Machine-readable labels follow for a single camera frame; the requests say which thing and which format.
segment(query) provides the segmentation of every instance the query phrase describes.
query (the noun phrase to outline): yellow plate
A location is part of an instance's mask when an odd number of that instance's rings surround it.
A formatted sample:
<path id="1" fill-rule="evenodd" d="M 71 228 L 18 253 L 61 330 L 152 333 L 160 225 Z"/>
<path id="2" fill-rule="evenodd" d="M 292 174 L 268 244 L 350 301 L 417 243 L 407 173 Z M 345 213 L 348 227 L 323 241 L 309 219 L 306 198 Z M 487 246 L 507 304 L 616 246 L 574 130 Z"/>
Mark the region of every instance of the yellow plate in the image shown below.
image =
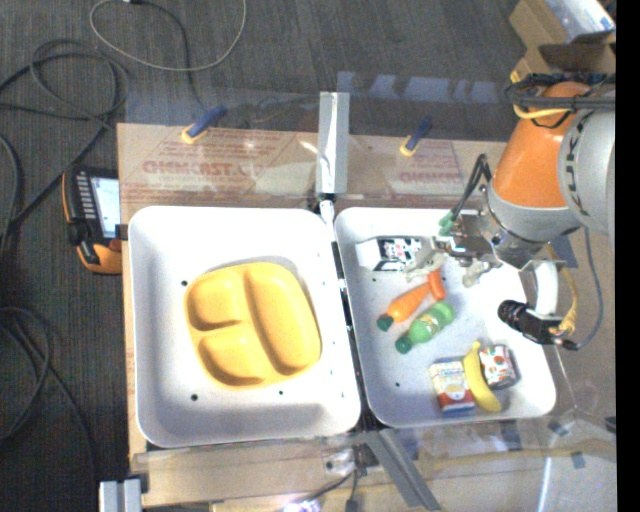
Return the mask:
<path id="1" fill-rule="evenodd" d="M 280 382 L 320 358 L 309 301 L 282 265 L 246 263 L 207 272 L 189 284 L 184 304 L 204 369 L 226 387 Z"/>

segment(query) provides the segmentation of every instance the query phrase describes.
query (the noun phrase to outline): multimeter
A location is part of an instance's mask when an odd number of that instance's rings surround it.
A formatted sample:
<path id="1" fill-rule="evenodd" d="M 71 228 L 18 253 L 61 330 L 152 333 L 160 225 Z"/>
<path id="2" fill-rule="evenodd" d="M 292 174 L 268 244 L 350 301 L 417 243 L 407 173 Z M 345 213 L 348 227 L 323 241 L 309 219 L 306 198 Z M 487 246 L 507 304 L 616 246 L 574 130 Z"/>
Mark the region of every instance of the multimeter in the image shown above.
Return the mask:
<path id="1" fill-rule="evenodd" d="M 98 274 L 122 273 L 120 186 L 112 169 L 76 165 L 62 174 L 62 205 L 69 242 L 80 260 Z"/>

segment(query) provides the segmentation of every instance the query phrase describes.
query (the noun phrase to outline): orange carrot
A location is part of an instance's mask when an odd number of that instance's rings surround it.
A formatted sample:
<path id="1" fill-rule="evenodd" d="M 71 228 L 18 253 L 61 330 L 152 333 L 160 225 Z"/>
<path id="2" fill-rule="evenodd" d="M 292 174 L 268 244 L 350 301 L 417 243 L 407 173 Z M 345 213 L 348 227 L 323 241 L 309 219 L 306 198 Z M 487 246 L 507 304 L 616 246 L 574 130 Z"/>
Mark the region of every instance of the orange carrot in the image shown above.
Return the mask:
<path id="1" fill-rule="evenodd" d="M 433 298 L 436 301 L 446 297 L 440 269 L 430 272 L 425 283 L 392 300 L 386 313 L 378 318 L 376 322 L 378 327 L 383 331 L 387 331 L 394 322 L 404 322 L 415 312 L 429 292 L 433 294 Z"/>

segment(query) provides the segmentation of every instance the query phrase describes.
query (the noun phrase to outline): device screen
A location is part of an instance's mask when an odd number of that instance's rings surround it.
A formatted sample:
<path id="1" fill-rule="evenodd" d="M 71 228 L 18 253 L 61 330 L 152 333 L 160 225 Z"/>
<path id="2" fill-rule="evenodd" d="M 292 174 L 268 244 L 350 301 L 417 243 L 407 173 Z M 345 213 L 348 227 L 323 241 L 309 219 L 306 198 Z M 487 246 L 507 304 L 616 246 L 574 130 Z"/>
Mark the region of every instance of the device screen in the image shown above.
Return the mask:
<path id="1" fill-rule="evenodd" d="M 120 184 L 114 178 L 92 176 L 91 185 L 104 237 L 115 238 L 116 225 L 120 224 Z"/>

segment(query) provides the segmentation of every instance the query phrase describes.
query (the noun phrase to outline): green bottle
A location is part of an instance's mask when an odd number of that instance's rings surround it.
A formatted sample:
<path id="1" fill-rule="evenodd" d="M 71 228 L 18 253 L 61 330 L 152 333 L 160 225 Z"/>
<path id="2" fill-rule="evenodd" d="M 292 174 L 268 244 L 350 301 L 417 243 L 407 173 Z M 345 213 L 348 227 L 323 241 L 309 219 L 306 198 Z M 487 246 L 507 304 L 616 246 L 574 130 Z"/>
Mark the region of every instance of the green bottle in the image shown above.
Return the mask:
<path id="1" fill-rule="evenodd" d="M 451 304 L 443 300 L 436 302 L 418 318 L 416 318 L 409 330 L 396 341 L 396 350 L 406 354 L 417 343 L 425 343 L 437 333 L 453 322 L 456 317 Z"/>

